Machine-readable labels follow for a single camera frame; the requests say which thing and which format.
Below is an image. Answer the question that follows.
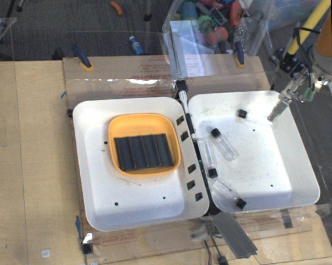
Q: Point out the orange toy sausage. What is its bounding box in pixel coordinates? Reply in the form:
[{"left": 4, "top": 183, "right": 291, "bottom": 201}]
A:
[{"left": 110, "top": 1, "right": 123, "bottom": 17}]

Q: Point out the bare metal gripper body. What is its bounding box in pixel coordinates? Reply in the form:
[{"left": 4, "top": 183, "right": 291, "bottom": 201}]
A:
[{"left": 278, "top": 70, "right": 332, "bottom": 103}]

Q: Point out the white plastic tray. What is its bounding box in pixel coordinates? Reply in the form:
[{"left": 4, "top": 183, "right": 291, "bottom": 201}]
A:
[
  {"left": 186, "top": 88, "right": 322, "bottom": 215},
  {"left": 71, "top": 94, "right": 211, "bottom": 234}
]

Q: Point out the orange plate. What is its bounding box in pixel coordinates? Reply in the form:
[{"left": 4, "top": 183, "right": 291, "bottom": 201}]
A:
[{"left": 106, "top": 111, "right": 183, "bottom": 179}]

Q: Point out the blue bottle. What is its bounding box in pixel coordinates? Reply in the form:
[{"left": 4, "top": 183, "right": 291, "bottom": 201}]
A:
[{"left": 128, "top": 35, "right": 145, "bottom": 57}]

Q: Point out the black ribbed insert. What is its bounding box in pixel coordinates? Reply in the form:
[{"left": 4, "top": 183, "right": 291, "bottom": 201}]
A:
[{"left": 113, "top": 132, "right": 175, "bottom": 172}]

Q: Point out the thin black and white rod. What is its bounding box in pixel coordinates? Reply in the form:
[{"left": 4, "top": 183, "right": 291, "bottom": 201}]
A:
[{"left": 178, "top": 89, "right": 216, "bottom": 215}]

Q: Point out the clear plastic storage box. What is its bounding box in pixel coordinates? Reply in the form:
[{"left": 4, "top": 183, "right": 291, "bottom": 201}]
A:
[{"left": 161, "top": 0, "right": 278, "bottom": 61}]

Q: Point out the clear bottle with black cap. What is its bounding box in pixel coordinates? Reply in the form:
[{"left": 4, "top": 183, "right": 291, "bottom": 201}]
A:
[
  {"left": 237, "top": 107, "right": 274, "bottom": 127},
  {"left": 210, "top": 127, "right": 240, "bottom": 163},
  {"left": 200, "top": 137, "right": 219, "bottom": 179},
  {"left": 211, "top": 178, "right": 248, "bottom": 212}
]

